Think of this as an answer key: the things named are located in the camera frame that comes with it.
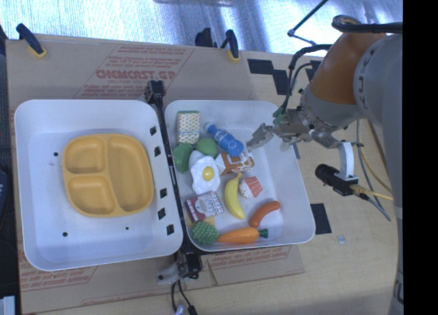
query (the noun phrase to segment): banana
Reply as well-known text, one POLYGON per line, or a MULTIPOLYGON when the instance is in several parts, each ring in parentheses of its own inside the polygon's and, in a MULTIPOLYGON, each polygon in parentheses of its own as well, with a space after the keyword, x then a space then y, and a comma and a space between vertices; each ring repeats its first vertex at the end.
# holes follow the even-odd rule
POLYGON ((239 180, 242 177, 241 173, 238 173, 233 179, 228 180, 225 184, 225 205, 228 211, 238 219, 245 219, 245 213, 240 205, 237 197, 237 190, 239 189, 239 180))

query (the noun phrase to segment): blue bottle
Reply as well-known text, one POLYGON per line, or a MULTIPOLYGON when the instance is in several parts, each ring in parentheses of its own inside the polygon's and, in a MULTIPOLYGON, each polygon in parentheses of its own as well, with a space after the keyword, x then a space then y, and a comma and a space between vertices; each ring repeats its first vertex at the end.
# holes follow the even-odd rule
POLYGON ((218 129, 212 123, 205 124, 205 130, 213 135, 213 139, 219 144, 220 148, 227 151, 231 157, 238 157, 244 150, 244 144, 236 140, 227 130, 218 129))

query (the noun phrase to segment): cardboard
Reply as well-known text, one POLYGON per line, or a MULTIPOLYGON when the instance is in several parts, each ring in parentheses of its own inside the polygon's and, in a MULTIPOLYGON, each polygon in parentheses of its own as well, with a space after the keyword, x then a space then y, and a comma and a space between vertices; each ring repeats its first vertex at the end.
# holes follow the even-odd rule
MULTIPOLYGON (((24 40, 7 40, 14 155, 14 111, 29 99, 143 99, 150 79, 164 81, 165 106, 177 99, 257 98, 254 88, 257 82, 254 83, 254 75, 249 73, 245 63, 250 53, 243 53, 241 62, 235 63, 230 61, 227 51, 221 49, 36 37, 47 50, 41 60, 29 53, 24 40)), ((170 292, 170 285, 159 284, 156 274, 173 263, 172 255, 53 272, 34 268, 23 249, 15 156, 13 160, 23 314, 170 292)), ((203 270, 197 280, 186 280, 187 289, 304 272, 296 245, 209 254, 201 259, 203 270)))

